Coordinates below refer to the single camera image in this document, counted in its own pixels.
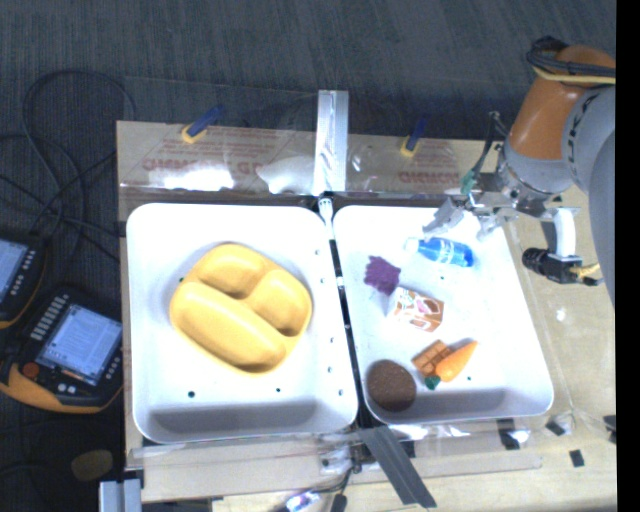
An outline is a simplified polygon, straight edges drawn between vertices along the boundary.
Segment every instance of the carrot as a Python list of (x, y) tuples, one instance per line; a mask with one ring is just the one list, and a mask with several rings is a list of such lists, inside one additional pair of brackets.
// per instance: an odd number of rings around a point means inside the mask
[(449, 354), (436, 365), (436, 375), (444, 382), (451, 382), (467, 365), (477, 346), (478, 342), (472, 341)]

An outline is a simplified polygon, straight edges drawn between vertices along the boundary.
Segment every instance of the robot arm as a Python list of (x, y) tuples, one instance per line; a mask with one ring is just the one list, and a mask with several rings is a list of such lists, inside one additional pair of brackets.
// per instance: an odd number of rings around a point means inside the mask
[[(597, 284), (572, 253), (577, 210), (551, 203), (575, 184), (589, 198), (596, 253), (615, 307), (615, 61), (549, 37), (533, 44), (527, 60), (540, 76), (513, 126), (507, 133), (491, 114), (483, 155), (463, 178), (460, 195), (450, 196), (423, 228), (425, 238), (455, 225), (464, 211), (479, 219), (480, 237), (529, 215), (555, 230), (556, 243), (525, 251), (525, 266), (559, 283)], [(495, 131), (505, 136), (498, 165), (480, 173)]]

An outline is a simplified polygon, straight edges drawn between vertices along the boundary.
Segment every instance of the handheld device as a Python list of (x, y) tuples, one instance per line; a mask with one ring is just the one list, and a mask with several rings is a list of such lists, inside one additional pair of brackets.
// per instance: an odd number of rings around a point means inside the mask
[(0, 390), (54, 412), (94, 413), (122, 389), (122, 323), (114, 308), (61, 287), (19, 330)]
[(20, 318), (44, 274), (46, 244), (41, 238), (0, 231), (0, 329)]

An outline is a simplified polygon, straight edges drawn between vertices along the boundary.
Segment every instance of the blue and yellow clamp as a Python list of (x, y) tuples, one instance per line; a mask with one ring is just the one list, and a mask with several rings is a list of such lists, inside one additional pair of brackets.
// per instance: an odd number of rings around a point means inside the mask
[(422, 116), (416, 123), (413, 133), (404, 139), (402, 147), (400, 148), (400, 153), (404, 156), (413, 156), (418, 149), (418, 142), (420, 141), (420, 137), (422, 137), (426, 127), (427, 118), (426, 116)]
[(193, 123), (182, 129), (182, 140), (189, 144), (193, 144), (198, 139), (204, 137), (204, 134), (207, 133), (207, 127), (215, 124), (215, 122), (222, 117), (223, 112), (224, 107), (222, 105), (213, 107), (211, 110), (205, 112)]

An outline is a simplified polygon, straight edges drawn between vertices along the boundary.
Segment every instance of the beige surface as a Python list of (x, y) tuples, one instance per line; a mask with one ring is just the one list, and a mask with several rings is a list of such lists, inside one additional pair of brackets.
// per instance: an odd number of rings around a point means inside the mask
[[(140, 123), (134, 128), (135, 133), (127, 132), (124, 138), (119, 130), (120, 172), (126, 172), (131, 162), (139, 161), (145, 147), (153, 144), (153, 126)], [(464, 173), (480, 155), (482, 142), (450, 141), (450, 146)], [(487, 159), (485, 169), (493, 167), (493, 156)], [(586, 198), (572, 189), (564, 199), (566, 206), (583, 208), (576, 218), (577, 252), (585, 263), (590, 263), (595, 253), (588, 236)], [(126, 218), (124, 211), (120, 213), (121, 219)], [(514, 258), (519, 259), (528, 247), (544, 247), (542, 231), (531, 219), (520, 218), (508, 225), (506, 232)], [(125, 244), (122, 261), (126, 261)], [(122, 282), (127, 283), (126, 265), (122, 269)], [(520, 275), (556, 385), (554, 410), (572, 413), (573, 432), (557, 437), (540, 429), (525, 449), (514, 451), (501, 450), (497, 436), (482, 440), (484, 448), (460, 449), (457, 443), (451, 450), (444, 442), (427, 443), (424, 448), (418, 445), (419, 457), (414, 465), (420, 474), (427, 475), (425, 482), (438, 510), (613, 510), (617, 503), (616, 446), (607, 440), (601, 421), (603, 415), (616, 412), (614, 312), (606, 290), (560, 286), (523, 269)], [(127, 323), (126, 286), (123, 292)], [(159, 455), (157, 449), (140, 450), (142, 438), (131, 417), (126, 336), (125, 363), (126, 443), (131, 466), (144, 466), (144, 502), (223, 495), (224, 500), (215, 502), (215, 511), (272, 511), (294, 493), (292, 489), (327, 487), (339, 481), (339, 476), (322, 474), (316, 444), (309, 439), (249, 443), (240, 448), (189, 447), (164, 455)], [(583, 467), (573, 467), (571, 450), (581, 451)], [(346, 494), (350, 512), (406, 508), (379, 469), (354, 475)], [(308, 510), (329, 510), (329, 503), (325, 499)]]

